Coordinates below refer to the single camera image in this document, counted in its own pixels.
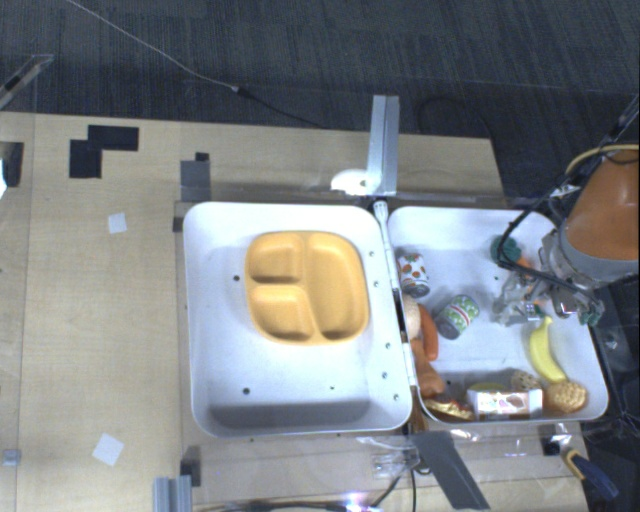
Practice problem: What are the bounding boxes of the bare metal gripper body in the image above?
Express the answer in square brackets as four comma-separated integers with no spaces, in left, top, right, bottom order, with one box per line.
[537,233,603,314]

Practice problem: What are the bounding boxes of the yellow banana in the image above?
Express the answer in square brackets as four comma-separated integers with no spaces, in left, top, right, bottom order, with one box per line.
[528,315,569,385]

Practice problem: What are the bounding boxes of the green and white can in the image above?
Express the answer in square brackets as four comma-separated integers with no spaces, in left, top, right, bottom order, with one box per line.
[433,294,481,341]

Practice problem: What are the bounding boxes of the orange carrot with green top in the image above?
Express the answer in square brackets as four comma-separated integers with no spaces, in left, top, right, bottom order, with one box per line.
[489,235,544,308]

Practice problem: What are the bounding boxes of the beige waffle biscuit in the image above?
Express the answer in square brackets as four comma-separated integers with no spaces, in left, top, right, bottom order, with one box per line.
[509,369,543,393]

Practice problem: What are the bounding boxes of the white plastic tray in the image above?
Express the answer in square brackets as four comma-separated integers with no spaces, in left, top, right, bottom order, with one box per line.
[182,200,414,440]
[386,205,611,426]

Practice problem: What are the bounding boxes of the orange round biscuit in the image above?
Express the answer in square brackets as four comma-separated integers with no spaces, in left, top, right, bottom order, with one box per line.
[542,380,588,415]

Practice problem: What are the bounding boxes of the beige bread roll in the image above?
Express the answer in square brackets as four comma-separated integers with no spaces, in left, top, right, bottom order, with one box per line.
[401,295,423,342]

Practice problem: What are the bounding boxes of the white can with tomato print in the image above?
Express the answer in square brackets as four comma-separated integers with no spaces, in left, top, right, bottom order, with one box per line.
[396,252,432,299]

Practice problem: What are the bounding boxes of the white and pink carton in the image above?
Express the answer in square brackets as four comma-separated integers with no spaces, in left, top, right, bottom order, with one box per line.
[466,388,545,422]

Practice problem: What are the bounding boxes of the brown croissant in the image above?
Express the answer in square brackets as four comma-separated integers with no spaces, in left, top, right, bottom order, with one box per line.
[410,339,447,400]

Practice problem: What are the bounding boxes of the slice of pizza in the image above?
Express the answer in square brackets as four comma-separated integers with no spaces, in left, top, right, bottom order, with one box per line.
[424,394,477,423]

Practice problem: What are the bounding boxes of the thin black and white rod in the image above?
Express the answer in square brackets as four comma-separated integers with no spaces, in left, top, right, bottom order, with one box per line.
[372,199,420,387]

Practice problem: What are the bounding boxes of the orange divided plate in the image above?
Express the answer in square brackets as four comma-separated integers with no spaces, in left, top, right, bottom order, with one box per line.
[244,230,372,347]

